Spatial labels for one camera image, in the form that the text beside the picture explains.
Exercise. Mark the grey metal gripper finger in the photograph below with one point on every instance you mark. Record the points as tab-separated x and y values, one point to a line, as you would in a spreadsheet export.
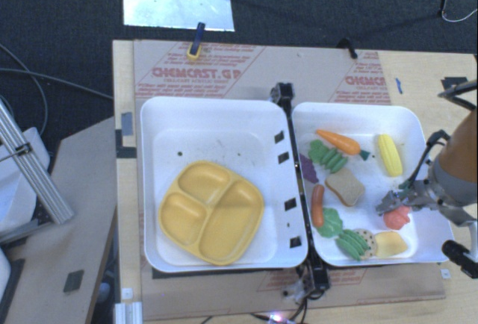
384	208
393	196

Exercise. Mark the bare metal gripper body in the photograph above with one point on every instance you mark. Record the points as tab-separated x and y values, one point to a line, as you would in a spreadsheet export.
429	195

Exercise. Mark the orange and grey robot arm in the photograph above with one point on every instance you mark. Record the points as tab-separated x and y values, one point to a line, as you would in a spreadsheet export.
461	151

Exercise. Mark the orange-red rounded toy food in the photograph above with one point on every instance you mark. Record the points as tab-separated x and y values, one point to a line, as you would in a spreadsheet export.
397	218

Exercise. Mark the beige dotted biscuit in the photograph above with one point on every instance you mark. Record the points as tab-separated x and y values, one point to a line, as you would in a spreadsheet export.
370	240

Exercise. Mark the yellow rounded toy food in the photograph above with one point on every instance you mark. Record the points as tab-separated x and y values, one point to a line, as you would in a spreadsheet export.
390	244

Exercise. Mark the yellow corn cob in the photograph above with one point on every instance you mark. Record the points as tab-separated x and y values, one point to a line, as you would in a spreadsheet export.
390	155

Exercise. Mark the brown bread slice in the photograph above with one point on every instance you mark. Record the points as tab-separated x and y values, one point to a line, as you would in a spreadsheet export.
345	187

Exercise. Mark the green pea pods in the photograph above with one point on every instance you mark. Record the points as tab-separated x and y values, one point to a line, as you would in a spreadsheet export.
351	245
334	161

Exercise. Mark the green lettuce leaf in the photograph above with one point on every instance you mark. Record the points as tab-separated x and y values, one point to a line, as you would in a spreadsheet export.
316	150
330	221

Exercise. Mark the orange sausage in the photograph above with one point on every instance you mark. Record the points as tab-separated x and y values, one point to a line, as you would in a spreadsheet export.
318	205

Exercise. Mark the orange carrot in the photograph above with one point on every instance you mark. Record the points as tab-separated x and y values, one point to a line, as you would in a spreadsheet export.
340	142

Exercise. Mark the white plastic tray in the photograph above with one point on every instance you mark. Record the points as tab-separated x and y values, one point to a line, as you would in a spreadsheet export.
373	117
209	128

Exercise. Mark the purple grapes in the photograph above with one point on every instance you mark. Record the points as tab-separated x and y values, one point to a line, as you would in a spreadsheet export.
307	169

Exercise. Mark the thin black and white rod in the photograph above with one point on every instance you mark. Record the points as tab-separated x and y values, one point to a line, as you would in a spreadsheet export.
297	165

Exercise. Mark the yellow divided plate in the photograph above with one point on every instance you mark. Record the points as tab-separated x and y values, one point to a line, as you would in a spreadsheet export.
209	210

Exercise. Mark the brown cardboard board, red print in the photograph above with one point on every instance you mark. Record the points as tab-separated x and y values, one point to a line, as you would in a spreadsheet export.
209	68

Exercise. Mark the black cylinder on white bracket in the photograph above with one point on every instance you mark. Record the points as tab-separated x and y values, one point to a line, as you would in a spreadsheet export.
461	253

